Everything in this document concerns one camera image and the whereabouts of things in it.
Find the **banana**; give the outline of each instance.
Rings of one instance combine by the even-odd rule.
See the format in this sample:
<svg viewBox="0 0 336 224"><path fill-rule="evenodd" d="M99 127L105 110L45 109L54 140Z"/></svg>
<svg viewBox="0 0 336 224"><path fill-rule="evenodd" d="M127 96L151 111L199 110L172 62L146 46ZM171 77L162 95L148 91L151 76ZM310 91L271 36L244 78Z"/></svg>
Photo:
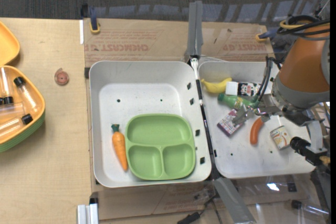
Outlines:
<svg viewBox="0 0 336 224"><path fill-rule="evenodd" d="M229 81L232 81L232 78L226 78L220 83L211 83L211 82L206 82L204 79L201 80L201 83L204 84L206 90L211 93L222 93L225 92L226 89L226 83Z"/></svg>

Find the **orange carrot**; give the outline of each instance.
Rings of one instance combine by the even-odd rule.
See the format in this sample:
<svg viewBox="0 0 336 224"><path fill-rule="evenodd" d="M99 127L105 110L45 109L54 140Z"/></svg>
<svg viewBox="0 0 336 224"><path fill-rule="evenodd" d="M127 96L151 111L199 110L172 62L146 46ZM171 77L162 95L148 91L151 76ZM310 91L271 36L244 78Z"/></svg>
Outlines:
<svg viewBox="0 0 336 224"><path fill-rule="evenodd" d="M258 143L258 134L260 128L263 126L264 122L261 120L261 117L259 117L252 125L251 128L251 134L250 134L250 143L252 145L255 145Z"/></svg>
<svg viewBox="0 0 336 224"><path fill-rule="evenodd" d="M122 168L126 171L128 168L128 164L126 157L125 137L122 133L119 132L119 124L113 124L111 127L113 129L112 144L114 147L114 151L116 152Z"/></svg>

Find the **table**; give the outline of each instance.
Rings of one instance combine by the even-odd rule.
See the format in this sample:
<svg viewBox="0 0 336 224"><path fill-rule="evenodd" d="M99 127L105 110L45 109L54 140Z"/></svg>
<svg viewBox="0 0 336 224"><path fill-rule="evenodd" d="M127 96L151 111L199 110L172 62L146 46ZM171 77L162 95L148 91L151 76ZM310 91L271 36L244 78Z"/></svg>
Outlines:
<svg viewBox="0 0 336 224"><path fill-rule="evenodd" d="M92 194L85 52L79 20L0 18L20 42L10 65L23 72L46 101L46 119L29 138L0 155L0 223L76 223L76 208ZM69 83L59 86L54 74L63 68ZM296 178L303 193L318 202L309 175ZM224 223L233 223L217 204ZM294 223L300 218L283 202L249 205L258 223ZM101 223L177 223L187 215L140 216ZM306 223L324 223L307 218ZM212 206L198 223L218 221Z"/></svg>

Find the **white plastic tray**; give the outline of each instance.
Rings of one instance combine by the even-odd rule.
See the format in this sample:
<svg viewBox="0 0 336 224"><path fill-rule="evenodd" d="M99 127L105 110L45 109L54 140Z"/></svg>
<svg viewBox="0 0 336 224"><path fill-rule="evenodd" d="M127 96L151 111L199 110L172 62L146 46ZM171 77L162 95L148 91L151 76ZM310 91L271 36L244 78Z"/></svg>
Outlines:
<svg viewBox="0 0 336 224"><path fill-rule="evenodd" d="M204 62L199 66L201 79L209 82L221 82L227 77L234 81L261 83L264 74L264 62ZM271 77L278 72L274 65ZM270 93L271 82L266 93ZM258 144L251 145L250 129L257 119L249 119L231 137L226 136L217 123L230 111L230 108L217 101L217 94L209 93L202 86L205 113L218 171L227 178L247 178L284 174L309 173L314 166L290 147L279 150L270 136L270 131L284 125L289 134L310 141L306 127L298 127L283 117L272 116L260 129Z"/></svg>
<svg viewBox="0 0 336 224"><path fill-rule="evenodd" d="M89 78L93 168L100 184L116 188L201 182L209 176L211 161L190 66L183 62L100 61L90 68ZM119 124L123 132L132 117L148 113L177 114L189 122L196 147L196 166L189 176L149 181L121 168L112 147L111 124Z"/></svg>

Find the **green bottle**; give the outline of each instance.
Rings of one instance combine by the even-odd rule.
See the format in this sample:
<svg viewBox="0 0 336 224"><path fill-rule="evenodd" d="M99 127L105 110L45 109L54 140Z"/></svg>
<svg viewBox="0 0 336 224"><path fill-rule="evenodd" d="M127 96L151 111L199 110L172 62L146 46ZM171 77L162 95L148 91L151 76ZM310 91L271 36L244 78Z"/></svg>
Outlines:
<svg viewBox="0 0 336 224"><path fill-rule="evenodd" d="M236 95L226 95L224 93L220 93L217 97L217 100L227 104L230 108L236 110L240 109L243 106L243 104L245 106L256 108L259 103L258 101L255 100L249 101Z"/></svg>

